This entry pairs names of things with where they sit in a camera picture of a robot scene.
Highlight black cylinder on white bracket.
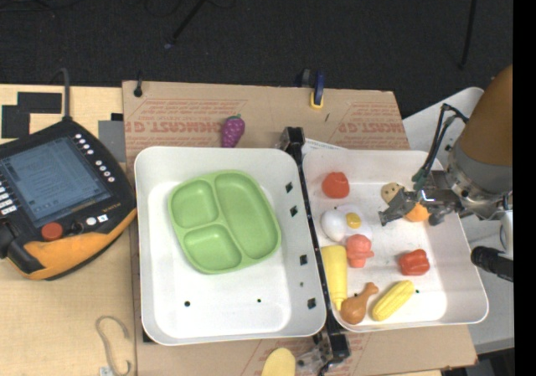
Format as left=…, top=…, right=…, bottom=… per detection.
left=470, top=209, right=514, bottom=283

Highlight purple grapes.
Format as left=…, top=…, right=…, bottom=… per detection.
left=220, top=113, right=247, bottom=149

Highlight red tomato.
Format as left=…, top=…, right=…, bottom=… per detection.
left=321, top=171, right=351, bottom=200

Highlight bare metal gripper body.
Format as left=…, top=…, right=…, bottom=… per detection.
left=418, top=170, right=511, bottom=221

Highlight red bell pepper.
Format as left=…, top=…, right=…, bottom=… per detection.
left=397, top=249, right=431, bottom=277

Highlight yellow corn cob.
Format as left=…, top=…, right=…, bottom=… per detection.
left=371, top=279, right=416, bottom=322

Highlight thin black rod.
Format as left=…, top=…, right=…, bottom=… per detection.
left=291, top=142, right=343, bottom=344

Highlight pink ice cream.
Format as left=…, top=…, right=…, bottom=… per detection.
left=345, top=233, right=375, bottom=269

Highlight white plastic tray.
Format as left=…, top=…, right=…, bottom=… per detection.
left=133, top=146, right=328, bottom=347
left=301, top=148, right=490, bottom=334

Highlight green divided plate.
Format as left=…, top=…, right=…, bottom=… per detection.
left=167, top=169, right=283, bottom=276

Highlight beige biscuit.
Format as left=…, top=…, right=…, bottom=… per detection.
left=380, top=182, right=405, bottom=204

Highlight brown cardboard board red print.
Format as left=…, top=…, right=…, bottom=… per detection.
left=121, top=80, right=479, bottom=376

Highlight white fried egg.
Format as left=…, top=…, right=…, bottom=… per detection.
left=336, top=203, right=374, bottom=242

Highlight black block with thin wires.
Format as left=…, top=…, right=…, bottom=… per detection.
left=279, top=126, right=307, bottom=153
left=312, top=330, right=353, bottom=376

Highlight white paper sheet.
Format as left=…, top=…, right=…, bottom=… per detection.
left=302, top=137, right=349, bottom=154

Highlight orange toy fruit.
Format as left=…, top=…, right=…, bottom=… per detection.
left=405, top=202, right=430, bottom=224

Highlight yellow bottle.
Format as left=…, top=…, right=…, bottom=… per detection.
left=319, top=245, right=349, bottom=312

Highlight brown chicken drumstick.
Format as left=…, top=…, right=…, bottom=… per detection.
left=339, top=281, right=380, bottom=327

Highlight pale yellow toy food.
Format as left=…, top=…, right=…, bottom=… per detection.
left=260, top=347, right=297, bottom=376

